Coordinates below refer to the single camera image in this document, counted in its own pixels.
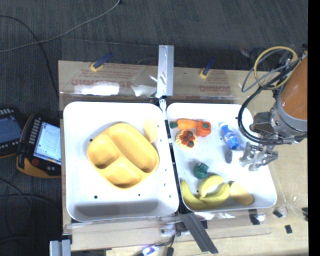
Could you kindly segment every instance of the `yellow plastic dish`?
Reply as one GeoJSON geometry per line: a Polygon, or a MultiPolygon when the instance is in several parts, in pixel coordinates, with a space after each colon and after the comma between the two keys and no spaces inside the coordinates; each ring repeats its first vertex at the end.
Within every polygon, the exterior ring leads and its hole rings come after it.
{"type": "Polygon", "coordinates": [[[154,146],[132,125],[116,123],[97,137],[87,148],[94,168],[111,185],[128,189],[142,182],[159,165],[154,146]]]}

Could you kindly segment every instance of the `orange toy carrot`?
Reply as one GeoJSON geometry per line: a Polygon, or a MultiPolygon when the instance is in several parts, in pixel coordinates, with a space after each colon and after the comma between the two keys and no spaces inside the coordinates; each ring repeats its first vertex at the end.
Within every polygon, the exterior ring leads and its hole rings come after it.
{"type": "Polygon", "coordinates": [[[196,128],[198,125],[198,121],[192,119],[178,119],[176,122],[170,122],[171,128],[178,127],[180,130],[188,130],[192,128],[196,128]]]}

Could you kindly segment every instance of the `toy carrot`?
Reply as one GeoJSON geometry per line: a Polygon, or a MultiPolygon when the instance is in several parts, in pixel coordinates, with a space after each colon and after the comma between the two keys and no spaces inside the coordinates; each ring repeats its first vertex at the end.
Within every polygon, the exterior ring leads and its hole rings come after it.
{"type": "Polygon", "coordinates": [[[196,126],[196,135],[199,137],[206,137],[211,133],[211,123],[205,121],[198,121],[196,126]]]}
{"type": "Polygon", "coordinates": [[[196,128],[198,125],[198,121],[192,119],[178,119],[176,122],[170,122],[171,128],[178,127],[180,130],[188,130],[192,128],[196,128]]]}

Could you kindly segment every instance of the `metal bracket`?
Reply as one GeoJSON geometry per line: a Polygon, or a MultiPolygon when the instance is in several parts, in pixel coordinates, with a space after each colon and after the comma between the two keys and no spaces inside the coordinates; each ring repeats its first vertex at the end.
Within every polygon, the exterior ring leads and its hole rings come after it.
{"type": "Polygon", "coordinates": [[[250,142],[245,144],[243,156],[240,157],[242,167],[249,164],[249,171],[257,171],[260,166],[265,166],[278,159],[278,152],[273,151],[274,146],[252,145],[250,142]]]}
{"type": "Polygon", "coordinates": [[[174,91],[174,51],[172,45],[159,45],[156,97],[172,96],[174,91]]]}
{"type": "Polygon", "coordinates": [[[50,256],[71,256],[71,241],[65,239],[62,241],[50,241],[50,256]]]}

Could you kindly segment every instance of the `toy banana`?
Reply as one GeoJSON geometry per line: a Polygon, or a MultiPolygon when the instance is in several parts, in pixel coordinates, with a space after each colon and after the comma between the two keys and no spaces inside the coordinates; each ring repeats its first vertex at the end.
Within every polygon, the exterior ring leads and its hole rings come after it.
{"type": "Polygon", "coordinates": [[[199,187],[201,197],[204,198],[213,186],[220,185],[224,181],[224,178],[219,175],[212,175],[204,179],[199,187]]]}
{"type": "Polygon", "coordinates": [[[199,199],[209,206],[216,206],[221,203],[223,203],[227,198],[229,197],[230,194],[230,186],[228,183],[223,184],[221,187],[220,191],[214,195],[202,197],[200,196],[199,199]]]}
{"type": "Polygon", "coordinates": [[[236,202],[244,206],[251,205],[255,200],[250,193],[248,193],[242,186],[240,186],[236,182],[233,182],[230,185],[230,196],[236,202]]]}
{"type": "Polygon", "coordinates": [[[185,180],[182,180],[180,184],[183,200],[188,207],[190,207],[192,210],[202,210],[208,208],[207,204],[200,201],[192,194],[189,185],[185,180]]]}

